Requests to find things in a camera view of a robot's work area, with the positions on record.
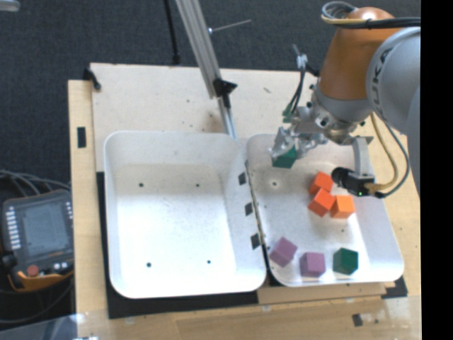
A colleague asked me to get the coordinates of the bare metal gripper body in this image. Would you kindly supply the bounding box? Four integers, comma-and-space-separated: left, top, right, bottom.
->
289, 99, 360, 145

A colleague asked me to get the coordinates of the green cube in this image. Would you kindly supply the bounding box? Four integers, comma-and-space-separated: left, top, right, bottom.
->
332, 247, 360, 276
271, 146, 298, 170

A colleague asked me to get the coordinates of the orange cube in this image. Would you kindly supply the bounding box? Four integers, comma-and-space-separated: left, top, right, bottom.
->
308, 171, 335, 196
306, 188, 337, 218
330, 194, 356, 220

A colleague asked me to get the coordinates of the white plastic tray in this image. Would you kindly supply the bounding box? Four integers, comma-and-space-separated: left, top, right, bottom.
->
244, 132, 406, 288
103, 130, 268, 300

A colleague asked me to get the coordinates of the purple cube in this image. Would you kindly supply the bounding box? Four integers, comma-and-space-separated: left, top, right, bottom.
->
299, 251, 326, 279
269, 236, 299, 268

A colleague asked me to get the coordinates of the pale wood board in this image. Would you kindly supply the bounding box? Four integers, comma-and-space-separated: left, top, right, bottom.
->
89, 62, 398, 306

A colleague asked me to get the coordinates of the black cylinder on white bracket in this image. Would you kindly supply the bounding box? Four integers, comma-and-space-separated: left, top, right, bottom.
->
331, 136, 377, 198

